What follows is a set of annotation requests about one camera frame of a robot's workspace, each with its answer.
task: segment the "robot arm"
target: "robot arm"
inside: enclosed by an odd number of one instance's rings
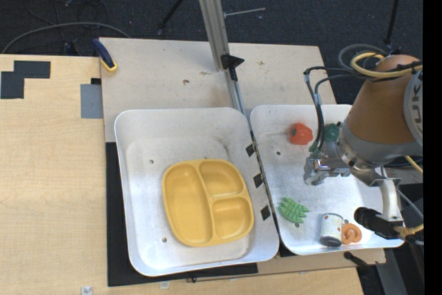
[[[366,208],[355,220],[384,238],[397,238],[402,225],[397,212],[398,180],[376,172],[394,159],[423,155],[423,71],[408,55],[392,55],[380,61],[377,76],[363,84],[351,111],[339,127],[338,139],[326,142],[315,158],[307,158],[305,182],[320,184],[324,178],[352,174],[367,186],[378,186],[383,197],[382,213]],[[390,77],[402,68],[411,70]]]

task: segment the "orange donut toy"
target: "orange donut toy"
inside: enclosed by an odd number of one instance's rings
[[[348,245],[352,242],[359,242],[361,241],[361,238],[361,229],[359,229],[355,224],[352,224],[350,222],[348,222],[347,224],[343,224],[341,241],[344,245]]]

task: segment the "white tray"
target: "white tray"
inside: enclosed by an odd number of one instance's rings
[[[115,137],[122,179],[128,254],[134,268],[146,276],[194,269],[254,263],[273,258],[279,237],[260,173],[247,119],[233,108],[129,110],[115,120]],[[189,247],[175,239],[164,210],[162,177],[181,161],[217,158],[241,172],[251,197],[254,226],[237,241],[209,247]]]
[[[350,105],[322,105],[326,124],[343,122]],[[323,252],[398,247],[401,239],[386,240],[361,225],[363,233],[359,243],[326,247],[319,243],[320,226],[324,213],[337,213],[344,220],[356,224],[354,211],[358,207],[383,210],[381,191],[367,187],[360,180],[349,177],[325,178],[318,186],[304,182],[304,165],[309,146],[291,144],[289,128],[302,122],[317,132],[316,110],[313,105],[264,105],[254,108],[251,126],[258,145],[270,198],[276,211],[279,233],[284,245],[295,254],[319,254]],[[299,227],[284,219],[278,205],[284,197],[290,197],[305,205],[310,212]]]

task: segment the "yellow plate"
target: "yellow plate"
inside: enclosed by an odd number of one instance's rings
[[[184,245],[219,245],[246,236],[254,223],[239,170],[220,159],[170,166],[162,180],[163,202],[175,237]]]

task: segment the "can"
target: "can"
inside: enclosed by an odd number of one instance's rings
[[[341,234],[343,226],[343,217],[326,213],[323,215],[323,221],[320,226],[319,242],[327,247],[339,247],[342,245]]]

